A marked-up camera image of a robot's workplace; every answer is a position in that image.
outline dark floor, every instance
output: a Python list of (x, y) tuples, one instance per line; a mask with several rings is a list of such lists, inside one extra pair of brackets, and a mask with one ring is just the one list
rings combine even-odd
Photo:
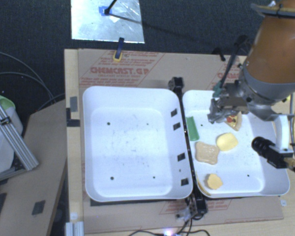
[[(139, 1), (146, 43), (124, 44), (124, 49), (210, 54), (220, 47), (230, 54), (235, 39), (241, 34), (254, 39), (262, 21), (250, 4), (272, 0)], [(0, 0), (0, 52), (33, 68), (53, 95), (64, 93), (64, 49), (116, 47), (112, 42), (72, 40), (70, 31), (70, 0)], [(0, 72), (33, 76), (24, 65), (1, 54)], [(0, 75), (0, 94), (15, 102), (24, 125), (49, 99), (39, 83), (15, 74)], [(64, 195), (60, 209), (65, 207), (63, 200)]]

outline toy bread slice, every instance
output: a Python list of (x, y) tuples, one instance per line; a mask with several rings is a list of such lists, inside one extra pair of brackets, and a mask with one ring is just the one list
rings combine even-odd
[(217, 190), (223, 185), (222, 180), (216, 174), (210, 174), (207, 178), (207, 185), (212, 190)]
[(228, 151), (238, 145), (238, 140), (232, 133), (225, 133), (216, 139), (216, 145), (221, 151)]
[(205, 144), (203, 142), (196, 143), (196, 159), (199, 162), (216, 164), (219, 149), (215, 145)]
[(239, 131), (242, 122), (242, 114), (239, 112), (237, 116), (228, 116), (225, 123), (235, 131)]

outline white tray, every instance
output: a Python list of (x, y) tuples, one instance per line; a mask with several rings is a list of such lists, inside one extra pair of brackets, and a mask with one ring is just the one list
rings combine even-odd
[[(215, 165), (195, 159), (195, 142), (190, 141), (194, 168), (199, 189), (210, 198), (230, 198), (247, 196), (283, 195), (288, 192), (290, 182), (286, 169), (276, 169), (251, 148), (252, 140), (261, 136), (275, 143), (272, 122), (265, 122), (253, 114), (242, 115), (239, 131), (234, 131), (225, 123), (211, 124), (207, 120), (212, 91), (191, 90), (184, 94), (183, 105), (186, 117), (194, 117), (200, 136), (199, 141), (215, 145), (216, 138), (231, 132), (239, 141), (230, 151), (221, 151)], [(217, 190), (207, 187), (206, 177), (217, 174), (223, 185)]]
[(86, 191), (99, 202), (183, 199), (192, 191), (177, 96), (90, 87), (83, 94)]

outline aluminum sheet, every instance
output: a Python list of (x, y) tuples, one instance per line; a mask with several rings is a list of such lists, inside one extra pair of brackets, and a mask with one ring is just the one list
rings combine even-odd
[(118, 0), (111, 10), (116, 16), (106, 16), (112, 1), (71, 0), (72, 39), (144, 43), (139, 0)]

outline wooden table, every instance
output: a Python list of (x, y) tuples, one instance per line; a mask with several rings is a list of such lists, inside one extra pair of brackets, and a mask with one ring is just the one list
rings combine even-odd
[[(24, 141), (39, 165), (0, 185), (0, 236), (50, 234), (66, 174), (65, 102), (31, 115)], [(43, 210), (32, 215), (35, 204)]]
[[(85, 56), (88, 60), (89, 64), (92, 64), (94, 60), (99, 64), (98, 57), (106, 57), (107, 52), (104, 50), (98, 50), (96, 52), (89, 52), (90, 55)], [(182, 54), (156, 54), (156, 56), (161, 57), (160, 60), (167, 62), (168, 66), (170, 67), (171, 71), (175, 74), (161, 74), (160, 70), (155, 71), (154, 66), (152, 67), (153, 72), (157, 74), (154, 78), (154, 80), (151, 82), (151, 85), (166, 85), (164, 84), (166, 81), (163, 80), (162, 77), (171, 78), (171, 76), (177, 76), (176, 73), (184, 73), (183, 69), (176, 69), (175, 65), (178, 65), (178, 61), (176, 62), (176, 57)], [(83, 55), (79, 55), (79, 52), (77, 50), (66, 50), (65, 51), (65, 79), (66, 79), (66, 107), (70, 109), (71, 106), (71, 100), (79, 102), (79, 98), (81, 97), (81, 92), (79, 91), (79, 71), (77, 68), (79, 68), (80, 61), (79, 60)], [(182, 63), (186, 62), (189, 65), (193, 65), (194, 67), (197, 67), (197, 59), (201, 61), (205, 61), (206, 57), (208, 56), (202, 56), (202, 55), (188, 55), (186, 54), (182, 59)], [(212, 73), (212, 71), (209, 71), (210, 67), (210, 60), (213, 60), (212, 58), (207, 58), (206, 62), (206, 70), (198, 71), (194, 70), (195, 73), (200, 73), (204, 76), (209, 76), (209, 73)], [(156, 62), (157, 65), (162, 66), (164, 64), (160, 64), (162, 62)], [(201, 79), (203, 82), (206, 80), (209, 82), (212, 82), (211, 78), (201, 78), (197, 75), (194, 75), (195, 79), (193, 80), (192, 74), (186, 74), (186, 76), (189, 76), (189, 82), (194, 83), (194, 85), (197, 85), (199, 80)], [(274, 108), (278, 112), (287, 113), (289, 111), (289, 105), (288, 103), (279, 103)], [(75, 111), (71, 112), (71, 119), (72, 120), (80, 120), (81, 118), (81, 111), (80, 108), (75, 107)], [(67, 128), (67, 135), (68, 135), (68, 177), (69, 177), (69, 209), (70, 209), (70, 221), (72, 223), (83, 221), (84, 219), (84, 208), (83, 208), (83, 192), (82, 192), (82, 166), (81, 166), (81, 155), (82, 155), (82, 149), (81, 147), (81, 130), (79, 127), (71, 126)], [(284, 219), (283, 220), (273, 220), (273, 221), (260, 221), (260, 222), (249, 222), (249, 223), (233, 223), (233, 224), (222, 224), (222, 225), (206, 225), (206, 226), (194, 226), (192, 228), (192, 231), (198, 230), (198, 229), (206, 229), (210, 232), (212, 236), (228, 236), (228, 235), (259, 235), (259, 236), (268, 236), (268, 235), (276, 235), (276, 236), (286, 236), (288, 234), (295, 235), (295, 173), (289, 172), (289, 177), (291, 180), (291, 188), (288, 194), (282, 196), (280, 199), (284, 202), (286, 202), (286, 206), (282, 207)], [(151, 232), (158, 232), (158, 233), (164, 233), (164, 229), (159, 230), (149, 230)], [(133, 231), (127, 231), (127, 232), (116, 232), (116, 233), (99, 233), (99, 234), (87, 234), (90, 235), (97, 235), (97, 236), (126, 236), (129, 235)]]

